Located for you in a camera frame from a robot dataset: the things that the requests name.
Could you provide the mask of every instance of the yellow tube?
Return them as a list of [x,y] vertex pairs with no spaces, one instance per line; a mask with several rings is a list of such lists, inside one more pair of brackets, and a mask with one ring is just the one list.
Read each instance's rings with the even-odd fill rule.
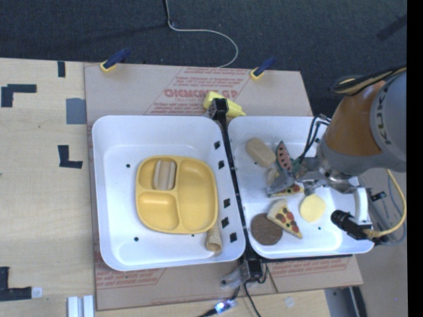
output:
[[[208,109],[214,98],[226,98],[226,97],[224,97],[224,96],[222,96],[222,95],[220,95],[220,94],[211,90],[207,93],[206,97],[204,98],[203,107],[205,109]],[[229,108],[229,110],[227,112],[228,116],[230,116],[231,118],[236,118],[237,116],[245,116],[246,115],[243,112],[243,108],[240,105],[236,104],[233,101],[228,100],[227,98],[226,98],[226,101],[227,101],[227,105],[228,105],[228,108]]]

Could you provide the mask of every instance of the yellow bowl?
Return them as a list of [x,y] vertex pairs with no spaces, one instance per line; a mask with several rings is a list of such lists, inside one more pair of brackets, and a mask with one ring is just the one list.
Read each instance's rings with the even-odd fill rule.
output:
[[[157,163],[176,165],[174,185],[155,187]],[[213,171],[201,160],[171,155],[145,159],[135,181],[137,214],[150,229],[173,234],[198,234],[210,230],[217,219],[217,188]]]

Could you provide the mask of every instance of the white tray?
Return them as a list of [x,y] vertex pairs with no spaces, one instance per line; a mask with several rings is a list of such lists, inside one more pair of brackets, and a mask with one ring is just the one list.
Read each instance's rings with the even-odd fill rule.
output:
[[[315,223],[308,223],[299,214],[299,204],[303,194],[287,196],[288,207],[293,211],[295,220],[303,233],[299,239],[284,233],[280,241],[273,246],[258,243],[250,233],[252,218],[259,213],[267,213],[276,198],[266,195],[266,172],[254,163],[245,151],[249,139],[257,137],[273,151],[280,141],[284,141],[291,158],[298,157],[304,149],[312,117],[283,116],[245,116],[232,120],[229,124],[229,137],[237,171],[239,192],[243,203],[249,240],[252,248],[262,257],[269,259],[302,258],[312,256],[339,256],[359,254],[372,249],[373,243],[368,240],[355,240],[335,226],[330,215],[336,209],[354,214],[355,201],[353,195],[343,195],[332,188],[318,188],[316,194],[326,202],[324,215]],[[326,129],[321,126],[319,136]],[[312,147],[307,156],[315,156]]]
[[[127,271],[228,262],[242,256],[245,236],[215,122],[200,116],[106,116],[93,126],[93,152],[100,252],[111,268]],[[155,155],[200,159],[213,170],[223,243],[220,254],[206,249],[206,232],[167,234],[141,223],[135,207],[135,176],[140,162]]]

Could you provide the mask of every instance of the black floor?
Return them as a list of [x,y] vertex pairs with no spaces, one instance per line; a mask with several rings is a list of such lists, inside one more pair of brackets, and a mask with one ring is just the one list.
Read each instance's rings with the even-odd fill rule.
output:
[[[217,67],[235,53],[215,34],[177,33],[163,0],[0,0],[0,57]],[[407,0],[169,0],[179,28],[230,36],[230,67],[301,71],[313,112],[331,116],[330,82],[406,61]]]

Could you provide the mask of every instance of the yellow round disc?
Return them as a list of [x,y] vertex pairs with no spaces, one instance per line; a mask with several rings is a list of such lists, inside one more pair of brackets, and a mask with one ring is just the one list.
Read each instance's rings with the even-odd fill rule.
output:
[[321,218],[326,209],[326,203],[316,194],[306,196],[299,207],[299,214],[307,222],[315,222]]

